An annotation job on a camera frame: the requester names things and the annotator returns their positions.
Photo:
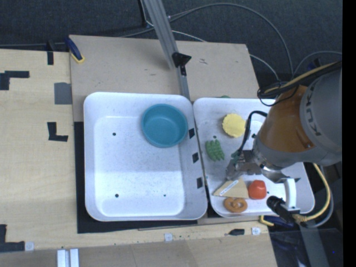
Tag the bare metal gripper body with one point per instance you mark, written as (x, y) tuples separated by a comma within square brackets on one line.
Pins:
[(251, 163)]

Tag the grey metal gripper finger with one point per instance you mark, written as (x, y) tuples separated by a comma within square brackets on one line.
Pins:
[(231, 172)]

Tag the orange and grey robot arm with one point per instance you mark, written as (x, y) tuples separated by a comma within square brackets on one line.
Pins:
[(289, 126)]

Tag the white plastic tray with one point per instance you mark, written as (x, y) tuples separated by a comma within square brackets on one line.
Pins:
[(139, 177), (219, 171)]

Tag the tan triangular bread slice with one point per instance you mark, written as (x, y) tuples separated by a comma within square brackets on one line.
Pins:
[(236, 190)]

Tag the red rounded toy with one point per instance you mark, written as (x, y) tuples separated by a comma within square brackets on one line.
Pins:
[(257, 190)]

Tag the green grapes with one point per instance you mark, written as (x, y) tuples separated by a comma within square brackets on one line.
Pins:
[(214, 150)]

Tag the orange pretzel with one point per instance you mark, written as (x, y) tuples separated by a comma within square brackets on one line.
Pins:
[(228, 204)]

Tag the yellow round biscuit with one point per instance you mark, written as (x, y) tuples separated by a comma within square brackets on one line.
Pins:
[(233, 125)]

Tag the black block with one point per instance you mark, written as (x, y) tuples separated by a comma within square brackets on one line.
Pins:
[(237, 231)]

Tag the green toy food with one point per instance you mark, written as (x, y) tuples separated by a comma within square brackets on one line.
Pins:
[(225, 96)]

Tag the blue bowl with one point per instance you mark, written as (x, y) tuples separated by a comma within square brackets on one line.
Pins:
[(164, 126)]

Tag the brown cardboard board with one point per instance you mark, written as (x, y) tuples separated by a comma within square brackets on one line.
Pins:
[(125, 65)]

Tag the black cylinder on white bracket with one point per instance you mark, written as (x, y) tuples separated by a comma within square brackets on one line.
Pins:
[(289, 193)]

